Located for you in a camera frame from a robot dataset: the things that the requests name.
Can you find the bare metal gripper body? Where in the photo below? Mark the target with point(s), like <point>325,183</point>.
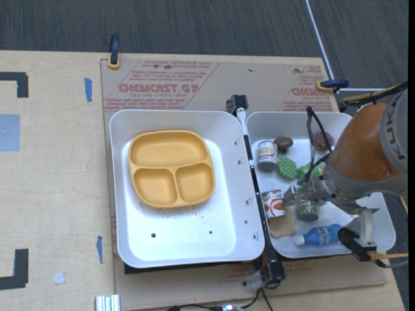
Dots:
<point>316,188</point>

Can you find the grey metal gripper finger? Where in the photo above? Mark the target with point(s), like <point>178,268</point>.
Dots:
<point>290,196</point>
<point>311,202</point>

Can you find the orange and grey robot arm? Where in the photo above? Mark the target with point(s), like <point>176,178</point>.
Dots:
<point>363,147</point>

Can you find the small can green peas label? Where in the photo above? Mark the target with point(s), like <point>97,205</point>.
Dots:
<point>307,212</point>

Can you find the small can red label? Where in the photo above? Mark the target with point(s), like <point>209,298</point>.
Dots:
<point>274,204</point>

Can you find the green toy pepper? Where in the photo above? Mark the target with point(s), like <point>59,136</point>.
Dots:
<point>304,171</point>

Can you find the green bumpy toy food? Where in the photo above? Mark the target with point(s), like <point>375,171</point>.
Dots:
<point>287,168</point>

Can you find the brown toy bread slice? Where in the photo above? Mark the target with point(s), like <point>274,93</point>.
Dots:
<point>281,227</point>

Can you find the blue plastic bottle white cap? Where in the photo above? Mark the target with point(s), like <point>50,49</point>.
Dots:
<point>319,235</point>

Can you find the thin black and white rod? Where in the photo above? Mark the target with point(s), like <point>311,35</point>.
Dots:
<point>253,170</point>

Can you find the white plastic tray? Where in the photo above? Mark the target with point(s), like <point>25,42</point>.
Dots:
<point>181,232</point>
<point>324,248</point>

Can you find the small can yellow corn label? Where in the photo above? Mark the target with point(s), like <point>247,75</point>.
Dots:
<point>267,154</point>

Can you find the dark red round toy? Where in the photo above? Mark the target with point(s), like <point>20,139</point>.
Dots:
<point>321,140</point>

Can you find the brown toy mushroom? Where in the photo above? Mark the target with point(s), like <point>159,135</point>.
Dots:
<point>283,142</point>

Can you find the orange divided plate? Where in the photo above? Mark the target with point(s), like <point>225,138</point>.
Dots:
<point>168,151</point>

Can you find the brown cardboard board red print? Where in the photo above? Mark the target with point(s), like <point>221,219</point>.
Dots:
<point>194,86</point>

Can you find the black cylinder on white bracket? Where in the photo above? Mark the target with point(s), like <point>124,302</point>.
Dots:
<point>355,243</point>

